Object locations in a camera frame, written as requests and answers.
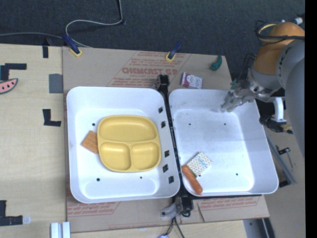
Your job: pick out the red and white carton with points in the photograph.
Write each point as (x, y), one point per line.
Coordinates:
(191, 80)

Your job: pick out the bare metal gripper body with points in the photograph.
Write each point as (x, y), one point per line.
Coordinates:
(247, 93)

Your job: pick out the thin black and white rod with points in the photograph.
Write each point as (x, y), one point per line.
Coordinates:
(173, 133)

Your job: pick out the black cylinder on white bracket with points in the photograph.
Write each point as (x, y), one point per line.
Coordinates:
(278, 110)

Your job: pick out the brown cardboard board red print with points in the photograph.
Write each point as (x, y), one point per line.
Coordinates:
(99, 68)

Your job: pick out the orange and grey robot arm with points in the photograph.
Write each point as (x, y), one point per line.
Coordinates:
(292, 88)

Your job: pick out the yellow divided plate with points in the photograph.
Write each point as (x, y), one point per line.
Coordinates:
(128, 142)

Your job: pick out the white patterned carton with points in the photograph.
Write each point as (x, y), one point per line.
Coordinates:
(200, 163)

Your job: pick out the white plastic tray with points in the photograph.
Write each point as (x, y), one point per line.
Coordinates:
(223, 142)
(81, 157)

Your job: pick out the pink watermelon slice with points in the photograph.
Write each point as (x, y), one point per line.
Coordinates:
(7, 85)

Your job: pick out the green curved toy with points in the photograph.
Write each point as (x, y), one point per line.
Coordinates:
(216, 64)

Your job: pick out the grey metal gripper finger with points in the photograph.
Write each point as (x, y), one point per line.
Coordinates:
(235, 104)
(227, 100)

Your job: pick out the orange waffle biscuit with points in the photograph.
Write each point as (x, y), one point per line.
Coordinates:
(89, 141)

